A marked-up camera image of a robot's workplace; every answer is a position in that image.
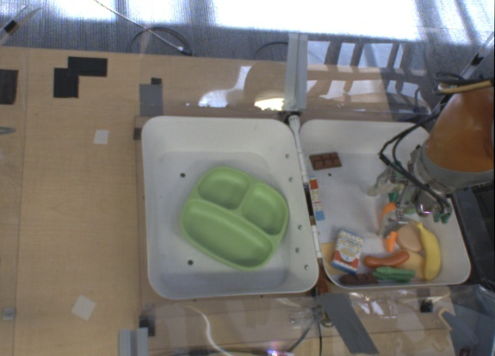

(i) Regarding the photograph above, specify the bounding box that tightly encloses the yellow flat slice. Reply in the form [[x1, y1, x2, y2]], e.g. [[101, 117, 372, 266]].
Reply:
[[320, 241, 338, 267]]

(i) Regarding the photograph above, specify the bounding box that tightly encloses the brown chocolate bar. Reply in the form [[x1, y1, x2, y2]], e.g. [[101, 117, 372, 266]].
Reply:
[[309, 151, 343, 171], [339, 272, 380, 286]]

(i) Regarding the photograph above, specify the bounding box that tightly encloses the green asparagus bundle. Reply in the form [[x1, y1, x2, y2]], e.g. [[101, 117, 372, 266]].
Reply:
[[371, 265, 417, 284]]

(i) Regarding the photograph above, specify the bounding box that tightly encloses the yellow banana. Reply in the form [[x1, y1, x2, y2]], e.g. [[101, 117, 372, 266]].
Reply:
[[415, 221, 442, 282]]

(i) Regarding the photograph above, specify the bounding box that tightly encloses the beige bread roll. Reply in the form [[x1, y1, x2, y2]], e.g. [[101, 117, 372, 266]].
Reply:
[[395, 224, 424, 253]]

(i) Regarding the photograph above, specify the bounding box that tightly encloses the white plastic tray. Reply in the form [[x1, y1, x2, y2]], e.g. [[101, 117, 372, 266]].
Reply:
[[299, 118, 473, 290], [140, 115, 320, 301]]

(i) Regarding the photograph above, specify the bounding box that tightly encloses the green divided plate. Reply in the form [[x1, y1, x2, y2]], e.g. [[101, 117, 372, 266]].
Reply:
[[179, 165, 291, 272]]

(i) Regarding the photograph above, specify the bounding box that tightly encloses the red sausage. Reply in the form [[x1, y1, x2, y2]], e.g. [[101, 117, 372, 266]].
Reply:
[[363, 250, 411, 269]]

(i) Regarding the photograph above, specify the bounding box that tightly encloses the orange carrot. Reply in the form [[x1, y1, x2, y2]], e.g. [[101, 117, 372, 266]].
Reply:
[[380, 191, 401, 254]]

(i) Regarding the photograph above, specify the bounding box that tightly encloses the yellow rounded toy food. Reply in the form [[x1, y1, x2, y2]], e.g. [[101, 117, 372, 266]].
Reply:
[[398, 250, 427, 275]]

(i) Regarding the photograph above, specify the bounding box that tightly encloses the red white and blue carton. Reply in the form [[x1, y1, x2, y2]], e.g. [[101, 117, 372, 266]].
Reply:
[[329, 229, 365, 276]]

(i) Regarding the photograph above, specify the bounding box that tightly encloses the white carton with coloured print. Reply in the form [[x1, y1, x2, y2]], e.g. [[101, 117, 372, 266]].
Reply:
[[308, 176, 326, 222]]

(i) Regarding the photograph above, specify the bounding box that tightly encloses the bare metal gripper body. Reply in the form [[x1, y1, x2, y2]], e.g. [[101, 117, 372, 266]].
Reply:
[[398, 146, 452, 217]]

